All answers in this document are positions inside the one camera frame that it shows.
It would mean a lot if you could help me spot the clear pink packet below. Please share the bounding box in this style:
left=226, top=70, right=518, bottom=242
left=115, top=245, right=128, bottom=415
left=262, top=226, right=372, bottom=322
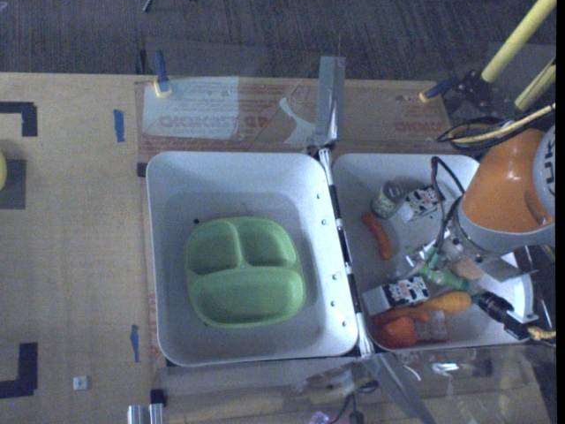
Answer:
left=412, top=310, right=450, bottom=344

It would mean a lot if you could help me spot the black cylinder on white bracket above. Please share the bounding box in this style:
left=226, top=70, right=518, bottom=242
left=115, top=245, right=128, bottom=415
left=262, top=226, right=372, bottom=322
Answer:
left=478, top=254, right=540, bottom=342

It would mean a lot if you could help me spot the tan biscuit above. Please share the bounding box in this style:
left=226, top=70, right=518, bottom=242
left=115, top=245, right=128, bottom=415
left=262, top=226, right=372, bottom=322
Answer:
left=449, top=258, right=486, bottom=281

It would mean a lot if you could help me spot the orange carrot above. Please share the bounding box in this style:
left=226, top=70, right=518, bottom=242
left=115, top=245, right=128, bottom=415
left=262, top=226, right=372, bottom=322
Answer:
left=416, top=290, right=483, bottom=314

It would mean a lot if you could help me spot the cow print milk carton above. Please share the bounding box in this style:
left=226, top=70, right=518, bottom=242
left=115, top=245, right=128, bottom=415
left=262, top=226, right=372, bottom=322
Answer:
left=396, top=185, right=443, bottom=224
left=361, top=276, right=431, bottom=317

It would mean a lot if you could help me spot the red sausage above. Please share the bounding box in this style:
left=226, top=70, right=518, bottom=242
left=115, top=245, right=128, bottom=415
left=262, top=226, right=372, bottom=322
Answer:
left=373, top=307, right=432, bottom=328

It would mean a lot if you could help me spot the orange sausage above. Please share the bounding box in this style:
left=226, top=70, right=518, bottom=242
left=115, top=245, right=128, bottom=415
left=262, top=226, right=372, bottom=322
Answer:
left=361, top=211, right=394, bottom=261

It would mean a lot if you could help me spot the white plastic tray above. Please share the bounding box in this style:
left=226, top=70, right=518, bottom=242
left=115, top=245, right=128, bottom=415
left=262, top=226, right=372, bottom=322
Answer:
left=145, top=150, right=360, bottom=367
left=330, top=152, right=538, bottom=353

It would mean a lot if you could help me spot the green can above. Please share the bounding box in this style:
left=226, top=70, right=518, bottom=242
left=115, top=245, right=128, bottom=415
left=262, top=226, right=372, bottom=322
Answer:
left=370, top=180, right=407, bottom=220

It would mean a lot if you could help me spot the green bottle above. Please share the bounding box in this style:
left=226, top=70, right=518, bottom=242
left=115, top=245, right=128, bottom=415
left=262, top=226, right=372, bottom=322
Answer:
left=418, top=264, right=470, bottom=292

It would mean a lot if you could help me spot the brown cardboard board red print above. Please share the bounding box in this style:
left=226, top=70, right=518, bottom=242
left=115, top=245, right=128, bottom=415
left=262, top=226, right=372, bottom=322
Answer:
left=133, top=75, right=460, bottom=408

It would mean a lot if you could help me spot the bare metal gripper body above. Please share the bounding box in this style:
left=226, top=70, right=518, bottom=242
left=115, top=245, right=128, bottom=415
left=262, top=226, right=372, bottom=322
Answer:
left=404, top=228, right=478, bottom=269

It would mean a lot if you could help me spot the green divided plate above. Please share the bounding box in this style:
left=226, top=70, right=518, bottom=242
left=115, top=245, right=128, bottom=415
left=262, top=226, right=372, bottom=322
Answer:
left=184, top=216, right=307, bottom=329

